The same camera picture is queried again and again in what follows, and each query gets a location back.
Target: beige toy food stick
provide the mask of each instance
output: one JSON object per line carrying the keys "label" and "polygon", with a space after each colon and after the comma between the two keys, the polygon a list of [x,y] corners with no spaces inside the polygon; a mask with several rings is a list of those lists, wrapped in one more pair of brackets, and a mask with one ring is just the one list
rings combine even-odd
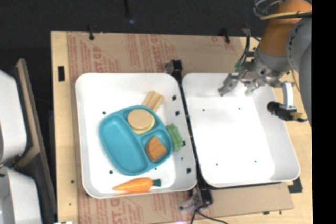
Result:
{"label": "beige toy food stick", "polygon": [[157,111],[159,106],[163,102],[163,96],[155,91],[150,91],[147,95],[146,99],[143,101],[142,105],[147,106],[154,112]]}

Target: toy carrot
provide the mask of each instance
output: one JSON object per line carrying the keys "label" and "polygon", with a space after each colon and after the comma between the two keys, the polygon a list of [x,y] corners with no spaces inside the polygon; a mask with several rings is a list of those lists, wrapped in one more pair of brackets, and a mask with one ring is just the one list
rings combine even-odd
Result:
{"label": "toy carrot", "polygon": [[136,178],[123,184],[117,185],[113,190],[139,193],[148,191],[152,186],[161,187],[161,180],[151,180],[148,177]]}

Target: white object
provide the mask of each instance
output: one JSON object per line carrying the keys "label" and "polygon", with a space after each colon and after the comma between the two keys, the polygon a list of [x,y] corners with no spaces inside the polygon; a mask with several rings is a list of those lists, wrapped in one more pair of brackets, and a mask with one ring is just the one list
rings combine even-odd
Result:
{"label": "white object", "polygon": [[[82,181],[96,198],[133,195],[113,191],[118,184],[139,177],[160,179],[161,187],[148,193],[182,191],[196,183],[196,164],[177,81],[165,73],[86,73],[76,81]],[[156,114],[165,126],[174,124],[185,146],[160,166],[138,176],[128,176],[114,166],[99,138],[99,125],[109,114],[141,105],[150,91],[164,96]]]}
{"label": "white object", "polygon": [[26,143],[16,81],[0,70],[0,164],[22,153]]}
{"label": "white object", "polygon": [[42,224],[34,180],[5,166],[0,174],[0,224]]}
{"label": "white object", "polygon": [[283,120],[267,111],[270,86],[223,95],[227,73],[190,73],[182,81],[201,173],[216,188],[282,182],[300,167]]}

